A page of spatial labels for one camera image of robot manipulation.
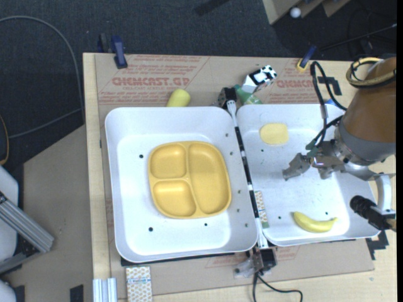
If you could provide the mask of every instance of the wooden table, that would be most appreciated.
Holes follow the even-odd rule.
[[[85,53],[84,90],[86,102],[86,131],[88,143],[89,196],[91,207],[91,240],[93,248],[93,274],[95,279],[111,277],[110,248],[106,225],[105,189],[102,153],[99,146],[99,104],[94,53]],[[236,62],[237,57],[224,57],[221,62]],[[343,90],[339,99],[343,104],[351,101],[355,91],[345,81],[348,62],[321,61],[328,76],[335,77]],[[379,169],[395,172],[395,158],[388,159]],[[395,178],[392,179],[395,205]],[[387,231],[389,246],[375,253],[375,270],[337,276],[324,276],[274,283],[279,289],[299,289],[304,301],[396,301],[397,257],[396,234]],[[231,288],[209,289],[187,293],[154,296],[154,301],[252,301],[250,285]],[[263,285],[257,288],[258,300],[298,301],[297,294],[280,294],[267,291]]]

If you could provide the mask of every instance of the white tray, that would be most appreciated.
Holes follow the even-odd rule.
[[[339,108],[328,105],[328,122],[343,114]],[[265,237],[279,246],[314,242],[349,240],[372,237],[379,231],[358,216],[349,207],[356,195],[375,201],[368,182],[347,173],[333,173],[322,180],[315,168],[287,181],[282,169],[301,152],[323,127],[318,104],[261,104],[242,106],[237,120],[245,146],[245,153],[254,190],[262,191],[268,215],[269,228]],[[259,129],[267,123],[284,123],[289,141],[284,145],[268,145],[259,136]],[[334,136],[334,128],[326,132],[325,140]],[[310,233],[293,220],[292,212],[301,211],[313,219],[328,220],[337,217],[330,232]]]
[[[230,115],[215,107],[117,108],[105,120],[115,240],[130,262],[242,252],[257,240],[252,204]],[[232,200],[223,213],[179,220],[158,212],[147,159],[158,145],[204,141],[222,153]]]

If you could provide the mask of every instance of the toy banana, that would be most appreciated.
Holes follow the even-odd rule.
[[[332,229],[333,224],[338,220],[337,217],[331,220],[317,221],[309,218],[307,215],[300,213],[299,211],[293,214],[295,222],[302,229],[311,233],[324,233]]]

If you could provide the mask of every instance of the white ball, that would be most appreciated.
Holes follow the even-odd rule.
[[[301,15],[301,9],[300,8],[297,8],[297,7],[291,8],[290,16],[292,18],[298,18],[300,15]]]

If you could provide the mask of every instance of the black floor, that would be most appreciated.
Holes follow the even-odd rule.
[[[302,57],[309,46],[319,60],[396,54],[397,30],[321,50],[387,28],[397,0],[352,0],[328,18],[321,6],[304,19],[284,16],[271,26],[262,0],[230,0],[199,15],[209,0],[0,0],[0,18],[31,16],[55,26],[77,59],[97,52],[100,33],[120,35],[127,53]],[[82,125],[80,111],[33,133],[20,133],[80,108],[74,63],[53,29],[34,20],[0,22],[0,115],[10,138],[9,170]]]

